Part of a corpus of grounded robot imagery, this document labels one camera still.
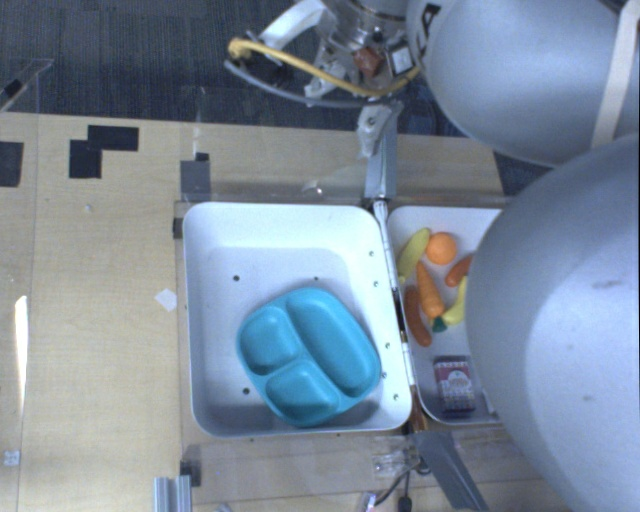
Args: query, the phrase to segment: white tray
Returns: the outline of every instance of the white tray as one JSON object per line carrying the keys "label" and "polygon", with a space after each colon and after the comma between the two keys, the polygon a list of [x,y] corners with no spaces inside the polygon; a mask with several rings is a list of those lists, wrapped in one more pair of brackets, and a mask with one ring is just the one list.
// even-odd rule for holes
{"label": "white tray", "polygon": [[[458,246],[458,256],[454,262],[446,266],[429,265],[429,270],[438,285],[443,300],[447,305],[450,305],[455,300],[457,288],[446,286],[444,277],[458,259],[475,251],[484,233],[499,213],[500,210],[484,208],[403,206],[391,213],[387,229],[396,256],[407,240],[421,228],[429,228],[431,233],[444,231],[454,236]],[[402,296],[404,296],[404,286],[410,284],[415,284],[415,273],[401,287]],[[407,333],[407,336],[411,343],[422,406],[432,418],[451,425],[485,424],[500,421],[495,414],[492,414],[491,407],[486,402],[482,390],[482,383],[473,367],[464,322],[449,327],[443,333],[434,333],[433,343],[428,348],[419,346],[410,332]],[[476,396],[475,411],[456,416],[443,413],[433,371],[434,362],[440,358],[451,356],[463,358],[469,364]]]}
{"label": "white tray", "polygon": [[[391,430],[411,410],[380,229],[348,206],[203,203],[183,223],[191,399],[217,437]],[[336,295],[372,339],[378,386],[320,427],[297,429],[269,409],[236,356],[242,321],[279,295],[317,286]]]}

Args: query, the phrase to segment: black tape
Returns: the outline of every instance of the black tape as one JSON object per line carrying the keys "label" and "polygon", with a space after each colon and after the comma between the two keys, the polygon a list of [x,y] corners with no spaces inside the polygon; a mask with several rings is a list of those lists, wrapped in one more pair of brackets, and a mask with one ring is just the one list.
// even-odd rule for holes
{"label": "black tape", "polygon": [[69,178],[102,178],[102,151],[89,141],[72,140],[69,145]]}
{"label": "black tape", "polygon": [[9,98],[13,98],[20,92],[20,89],[22,89],[22,82],[16,78],[4,88],[4,92]]}
{"label": "black tape", "polygon": [[179,219],[178,217],[173,218],[173,239],[174,240],[182,240],[182,221],[184,219]]}
{"label": "black tape", "polygon": [[89,147],[94,150],[138,151],[138,128],[89,125]]}
{"label": "black tape", "polygon": [[0,142],[0,187],[17,187],[22,175],[22,142]]}

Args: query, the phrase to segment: toy carrot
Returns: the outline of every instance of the toy carrot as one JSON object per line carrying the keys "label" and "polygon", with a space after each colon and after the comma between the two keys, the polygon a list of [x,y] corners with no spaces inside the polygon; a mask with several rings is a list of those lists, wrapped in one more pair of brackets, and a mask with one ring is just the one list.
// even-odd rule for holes
{"label": "toy carrot", "polygon": [[429,320],[433,320],[444,313],[444,302],[442,302],[440,292],[438,292],[438,287],[431,274],[420,261],[416,265],[416,274],[422,311],[429,317]]}

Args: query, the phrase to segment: white sticker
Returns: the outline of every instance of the white sticker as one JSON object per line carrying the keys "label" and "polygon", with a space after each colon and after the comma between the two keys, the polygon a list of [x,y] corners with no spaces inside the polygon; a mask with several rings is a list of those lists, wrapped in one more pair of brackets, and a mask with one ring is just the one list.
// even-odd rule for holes
{"label": "white sticker", "polygon": [[5,466],[19,466],[20,465],[20,450],[5,451],[4,452],[4,465]]}
{"label": "white sticker", "polygon": [[178,296],[168,288],[165,288],[158,293],[158,295],[156,295],[156,300],[167,311],[173,311],[178,307]]}
{"label": "white sticker", "polygon": [[393,69],[396,75],[409,71],[413,67],[411,54],[409,53],[409,48],[406,46],[393,52],[391,54],[391,60],[393,61]]}

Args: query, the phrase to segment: orange carrot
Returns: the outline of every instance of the orange carrot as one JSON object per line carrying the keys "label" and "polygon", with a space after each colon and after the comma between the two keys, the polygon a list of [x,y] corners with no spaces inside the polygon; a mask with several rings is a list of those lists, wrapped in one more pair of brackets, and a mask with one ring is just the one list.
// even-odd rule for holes
{"label": "orange carrot", "polygon": [[447,277],[444,278],[444,282],[447,286],[451,288],[455,288],[460,284],[462,278],[469,273],[469,267],[471,266],[471,260],[473,259],[473,254],[469,254],[462,258],[458,263],[456,263],[449,273]]}
{"label": "orange carrot", "polygon": [[440,292],[438,292],[438,287],[431,274],[420,261],[416,265],[416,273],[422,311],[429,317],[429,320],[433,320],[444,313],[444,302],[440,298]]}
{"label": "orange carrot", "polygon": [[407,286],[404,291],[404,316],[418,345],[422,347],[431,345],[431,333],[420,318],[420,295],[415,286]]}

